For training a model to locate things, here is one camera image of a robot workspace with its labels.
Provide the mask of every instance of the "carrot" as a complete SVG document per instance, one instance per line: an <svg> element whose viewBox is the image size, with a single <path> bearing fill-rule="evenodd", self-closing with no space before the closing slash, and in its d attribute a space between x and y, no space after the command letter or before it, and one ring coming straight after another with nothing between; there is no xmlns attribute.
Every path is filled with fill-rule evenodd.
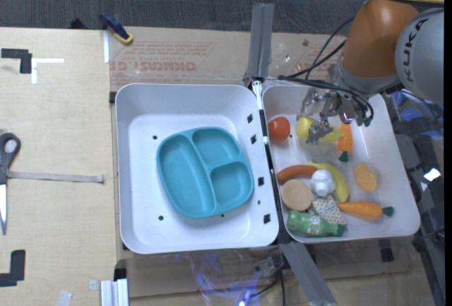
<svg viewBox="0 0 452 306"><path fill-rule="evenodd" d="M340 151L342 151L339 160L346 163L348 161L348 153L353 149L353 135L351 125L340 123L340 132L344 134L344 136L338 139L338 148Z"/></svg>
<svg viewBox="0 0 452 306"><path fill-rule="evenodd" d="M280 170L276 175L276 179L278 180L279 184L283 185L284 183L286 183L286 181L294 177L312 177L313 173L316 170L317 168L311 165L292 165L283 170Z"/></svg>
<svg viewBox="0 0 452 306"><path fill-rule="evenodd" d="M342 212L368 218L378 218L382 214L391 217L394 213L393 207L381 208L380 205L374 201L349 201L337 203L336 206Z"/></svg>

